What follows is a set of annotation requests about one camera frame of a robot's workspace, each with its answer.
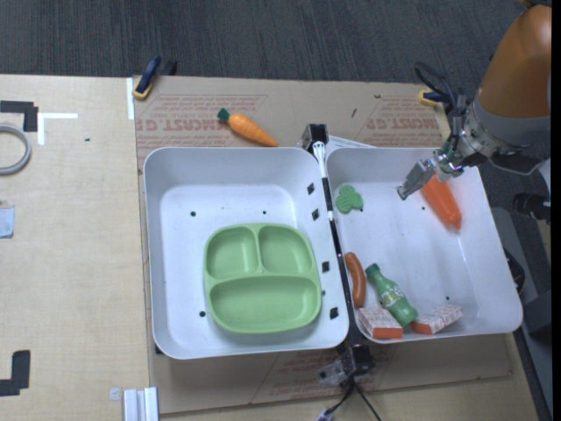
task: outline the green bottle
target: green bottle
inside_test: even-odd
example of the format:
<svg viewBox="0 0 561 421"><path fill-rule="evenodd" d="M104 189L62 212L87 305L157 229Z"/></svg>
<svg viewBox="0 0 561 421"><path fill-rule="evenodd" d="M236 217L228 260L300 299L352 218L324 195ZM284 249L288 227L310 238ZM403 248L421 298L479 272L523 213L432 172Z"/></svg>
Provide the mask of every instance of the green bottle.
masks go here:
<svg viewBox="0 0 561 421"><path fill-rule="evenodd" d="M409 304L398 285L394 281L387 279L380 272L378 264L373 263L365 270L365 273L368 279L373 282L381 304L394 316L400 325L408 325L419 316L415 307Z"/></svg>

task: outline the white tray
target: white tray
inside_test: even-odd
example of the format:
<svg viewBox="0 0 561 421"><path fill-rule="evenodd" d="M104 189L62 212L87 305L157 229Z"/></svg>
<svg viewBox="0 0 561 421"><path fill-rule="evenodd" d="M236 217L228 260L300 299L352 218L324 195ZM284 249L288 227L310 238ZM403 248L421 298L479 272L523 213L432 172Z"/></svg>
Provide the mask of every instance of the white tray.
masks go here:
<svg viewBox="0 0 561 421"><path fill-rule="evenodd" d="M343 252L353 251L364 268L378 263L420 313L440 303L465 310L435 336L406 328L402 339L375 341L512 332L522 322L522 306L477 168L450 181L463 214L459 232L440 222L420 192L406 201L397 195L413 164L430 154L427 149L340 148L327 159L333 201L345 184L364 200L362 211L335 209ZM145 187L153 336L163 353L185 360L324 349L344 340L349 315L320 170L311 154L298 148L161 148L146 158ZM221 227L264 222L293 226L309 239L324 292L320 314L293 331L227 332L214 322L205 301L205 242ZM324 263L329 271L323 271ZM365 306L377 305L368 285Z"/></svg>

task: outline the bottle label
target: bottle label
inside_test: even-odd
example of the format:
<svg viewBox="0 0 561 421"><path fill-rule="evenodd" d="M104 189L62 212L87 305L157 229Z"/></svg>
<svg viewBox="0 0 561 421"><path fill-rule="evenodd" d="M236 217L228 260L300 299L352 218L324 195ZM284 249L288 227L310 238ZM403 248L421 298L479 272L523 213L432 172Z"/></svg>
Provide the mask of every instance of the bottle label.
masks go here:
<svg viewBox="0 0 561 421"><path fill-rule="evenodd" d="M396 303L402 299L405 295L399 287L393 287L392 289L387 289L384 293L380 295L380 301L382 305L386 308L390 307L392 304Z"/></svg>

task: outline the sausage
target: sausage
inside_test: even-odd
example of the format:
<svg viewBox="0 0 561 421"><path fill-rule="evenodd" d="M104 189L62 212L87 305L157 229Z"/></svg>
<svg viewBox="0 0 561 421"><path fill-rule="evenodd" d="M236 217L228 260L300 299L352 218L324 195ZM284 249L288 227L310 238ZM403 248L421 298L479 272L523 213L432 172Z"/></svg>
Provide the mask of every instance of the sausage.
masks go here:
<svg viewBox="0 0 561 421"><path fill-rule="evenodd" d="M359 258L355 253L349 252L344 255L346 264L352 279L352 303L355 308L362 307L365 301L366 275L360 265Z"/></svg>

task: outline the red-orange vegetable toy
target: red-orange vegetable toy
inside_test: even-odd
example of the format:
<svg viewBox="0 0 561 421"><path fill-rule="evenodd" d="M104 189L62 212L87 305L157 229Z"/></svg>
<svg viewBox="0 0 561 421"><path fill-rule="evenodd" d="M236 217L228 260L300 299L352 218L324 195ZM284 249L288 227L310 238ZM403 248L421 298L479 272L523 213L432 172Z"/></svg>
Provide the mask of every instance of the red-orange vegetable toy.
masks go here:
<svg viewBox="0 0 561 421"><path fill-rule="evenodd" d="M355 253L349 252L344 255L344 263L349 269L352 279L352 303L358 308L365 302L366 275L365 270L360 265L359 258Z"/></svg>
<svg viewBox="0 0 561 421"><path fill-rule="evenodd" d="M230 128L246 139L258 142L261 145L279 146L278 142L271 135L244 114L239 112L230 114L226 109L222 108L218 112L218 118L227 120Z"/></svg>
<svg viewBox="0 0 561 421"><path fill-rule="evenodd" d="M448 183L440 182L434 175L421 187L421 192L443 223L459 230L462 214Z"/></svg>

